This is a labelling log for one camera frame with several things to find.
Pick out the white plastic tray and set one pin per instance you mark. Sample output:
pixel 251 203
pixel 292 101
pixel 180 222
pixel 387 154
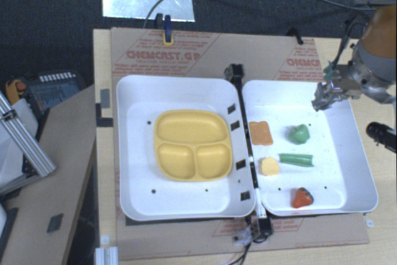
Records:
pixel 328 170
pixel 139 149

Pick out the yellow divided plate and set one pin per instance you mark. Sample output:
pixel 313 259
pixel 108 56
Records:
pixel 192 130

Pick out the green bean pod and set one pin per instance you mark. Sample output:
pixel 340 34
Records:
pixel 294 159

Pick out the thin black and white rod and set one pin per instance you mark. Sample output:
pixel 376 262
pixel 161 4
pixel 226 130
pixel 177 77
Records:
pixel 248 139

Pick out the brown cardboard board, red print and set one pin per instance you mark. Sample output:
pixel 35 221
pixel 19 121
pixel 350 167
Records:
pixel 204 49

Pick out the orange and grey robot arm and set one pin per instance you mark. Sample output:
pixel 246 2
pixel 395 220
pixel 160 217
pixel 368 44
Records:
pixel 378 40

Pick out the green bell pepper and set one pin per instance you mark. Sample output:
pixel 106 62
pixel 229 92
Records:
pixel 298 135

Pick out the orange biscuit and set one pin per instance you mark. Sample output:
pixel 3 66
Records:
pixel 260 133

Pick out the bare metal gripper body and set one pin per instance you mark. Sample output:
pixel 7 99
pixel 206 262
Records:
pixel 344 80

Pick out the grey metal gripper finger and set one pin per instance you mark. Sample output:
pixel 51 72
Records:
pixel 319 97
pixel 330 98

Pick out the red strawberry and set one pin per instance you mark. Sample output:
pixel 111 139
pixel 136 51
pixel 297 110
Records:
pixel 301 199

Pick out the yellow cheese piece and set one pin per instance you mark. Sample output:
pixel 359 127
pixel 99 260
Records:
pixel 268 167

